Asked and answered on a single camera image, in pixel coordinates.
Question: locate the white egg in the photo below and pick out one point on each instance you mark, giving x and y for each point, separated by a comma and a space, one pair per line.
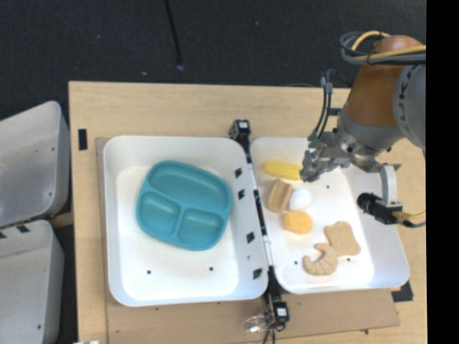
301, 198

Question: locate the orange cheese wedge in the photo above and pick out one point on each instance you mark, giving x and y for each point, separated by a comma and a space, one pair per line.
298, 222

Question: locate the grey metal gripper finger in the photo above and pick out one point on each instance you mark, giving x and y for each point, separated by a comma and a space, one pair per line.
307, 170
324, 170

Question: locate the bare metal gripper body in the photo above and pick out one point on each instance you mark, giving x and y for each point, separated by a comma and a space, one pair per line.
344, 154

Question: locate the blue divided plate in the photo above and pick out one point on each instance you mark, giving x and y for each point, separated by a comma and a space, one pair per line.
184, 206

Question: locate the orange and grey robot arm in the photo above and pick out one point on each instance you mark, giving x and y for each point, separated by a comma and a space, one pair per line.
376, 95

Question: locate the beige croissant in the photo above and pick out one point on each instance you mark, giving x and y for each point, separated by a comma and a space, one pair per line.
322, 263

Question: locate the white plastic tray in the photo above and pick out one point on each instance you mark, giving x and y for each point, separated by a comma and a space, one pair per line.
358, 199
179, 274

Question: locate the beige toast slice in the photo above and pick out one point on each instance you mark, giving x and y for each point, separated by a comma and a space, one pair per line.
342, 238

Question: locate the black cylinder on white bracket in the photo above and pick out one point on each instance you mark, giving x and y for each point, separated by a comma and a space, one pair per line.
376, 206

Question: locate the yellow corn cob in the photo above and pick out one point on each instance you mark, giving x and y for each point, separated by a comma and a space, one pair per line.
281, 170

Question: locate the tan bread roll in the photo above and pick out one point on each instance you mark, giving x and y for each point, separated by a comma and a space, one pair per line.
278, 195

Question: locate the thin black and white rod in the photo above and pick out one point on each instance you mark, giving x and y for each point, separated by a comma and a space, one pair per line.
259, 199

